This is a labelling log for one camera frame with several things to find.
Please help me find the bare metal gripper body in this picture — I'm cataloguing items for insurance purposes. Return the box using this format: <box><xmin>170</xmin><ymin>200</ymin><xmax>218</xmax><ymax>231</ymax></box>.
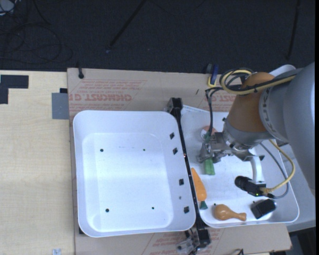
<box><xmin>205</xmin><ymin>132</ymin><xmax>245</xmax><ymax>158</ymax></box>

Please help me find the thin black rod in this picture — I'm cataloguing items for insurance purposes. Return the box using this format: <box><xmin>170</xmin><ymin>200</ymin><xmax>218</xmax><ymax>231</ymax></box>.
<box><xmin>174</xmin><ymin>107</ymin><xmax>206</xmax><ymax>231</ymax></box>

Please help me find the black cylinder on white bracket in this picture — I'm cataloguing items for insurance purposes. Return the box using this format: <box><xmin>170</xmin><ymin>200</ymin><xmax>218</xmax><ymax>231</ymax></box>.
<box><xmin>234</xmin><ymin>154</ymin><xmax>268</xmax><ymax>197</ymax></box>

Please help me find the white plastic tray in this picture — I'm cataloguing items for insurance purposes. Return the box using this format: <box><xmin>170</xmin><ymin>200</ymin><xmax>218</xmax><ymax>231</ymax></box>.
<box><xmin>180</xmin><ymin>104</ymin><xmax>300</xmax><ymax>229</ymax></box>
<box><xmin>72</xmin><ymin>109</ymin><xmax>197</xmax><ymax>239</ymax></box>

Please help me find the black box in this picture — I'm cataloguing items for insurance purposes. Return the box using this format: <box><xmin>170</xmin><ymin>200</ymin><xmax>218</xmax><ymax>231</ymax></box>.
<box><xmin>250</xmin><ymin>198</ymin><xmax>278</xmax><ymax>220</ymax></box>

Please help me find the green toy vegetable stalk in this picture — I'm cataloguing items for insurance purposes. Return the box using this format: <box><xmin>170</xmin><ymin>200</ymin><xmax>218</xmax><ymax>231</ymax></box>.
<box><xmin>204</xmin><ymin>157</ymin><xmax>216</xmax><ymax>176</ymax></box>

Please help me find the brown cardboard board red print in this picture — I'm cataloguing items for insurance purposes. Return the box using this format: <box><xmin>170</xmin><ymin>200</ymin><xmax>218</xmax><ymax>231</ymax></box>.
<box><xmin>66</xmin><ymin>67</ymin><xmax>293</xmax><ymax>255</ymax></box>

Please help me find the brown toy chicken drumstick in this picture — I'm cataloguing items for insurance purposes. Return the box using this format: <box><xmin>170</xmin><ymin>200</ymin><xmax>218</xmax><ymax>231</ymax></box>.
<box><xmin>212</xmin><ymin>203</ymin><xmax>248</xmax><ymax>222</ymax></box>

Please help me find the orange toy carrot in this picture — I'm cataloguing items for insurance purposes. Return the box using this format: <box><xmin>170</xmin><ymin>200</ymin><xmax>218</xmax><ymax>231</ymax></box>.
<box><xmin>190</xmin><ymin>167</ymin><xmax>209</xmax><ymax>210</ymax></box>

